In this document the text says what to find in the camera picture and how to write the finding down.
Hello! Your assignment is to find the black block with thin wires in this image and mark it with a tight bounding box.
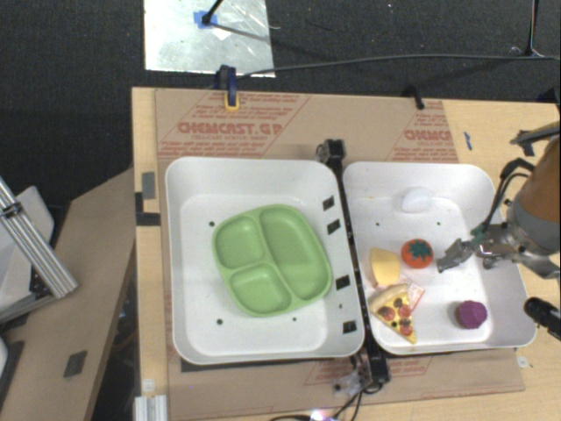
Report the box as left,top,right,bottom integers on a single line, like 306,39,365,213
365,352,392,386
316,138,348,164

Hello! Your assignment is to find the red tomato with green top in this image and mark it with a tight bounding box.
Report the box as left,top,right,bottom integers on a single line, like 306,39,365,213
401,238,435,270

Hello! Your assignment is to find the yellow pizza slice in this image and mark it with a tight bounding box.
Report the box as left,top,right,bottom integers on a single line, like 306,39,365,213
367,283,418,346

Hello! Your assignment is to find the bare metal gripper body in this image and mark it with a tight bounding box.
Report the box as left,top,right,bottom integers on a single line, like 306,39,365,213
470,223,561,280

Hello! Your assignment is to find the green divided plate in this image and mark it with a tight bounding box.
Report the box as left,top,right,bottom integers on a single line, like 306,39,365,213
211,203,334,318

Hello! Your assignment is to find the yellow cheese wedge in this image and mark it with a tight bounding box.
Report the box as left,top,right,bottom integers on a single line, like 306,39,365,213
368,246,402,289

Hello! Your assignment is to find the clear packet with red print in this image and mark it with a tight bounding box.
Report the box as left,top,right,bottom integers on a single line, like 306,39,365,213
399,277,426,313

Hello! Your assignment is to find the purple round toy food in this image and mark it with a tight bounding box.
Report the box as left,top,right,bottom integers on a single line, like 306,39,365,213
447,299,489,331

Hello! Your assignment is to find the thin black rod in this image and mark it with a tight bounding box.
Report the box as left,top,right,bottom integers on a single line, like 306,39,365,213
329,159,381,370

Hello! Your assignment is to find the white plastic tray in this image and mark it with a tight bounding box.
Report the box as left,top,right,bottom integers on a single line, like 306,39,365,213
341,161,538,356
164,155,366,366

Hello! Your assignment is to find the brown cardboard board red print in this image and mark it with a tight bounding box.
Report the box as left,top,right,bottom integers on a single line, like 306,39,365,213
153,88,526,421

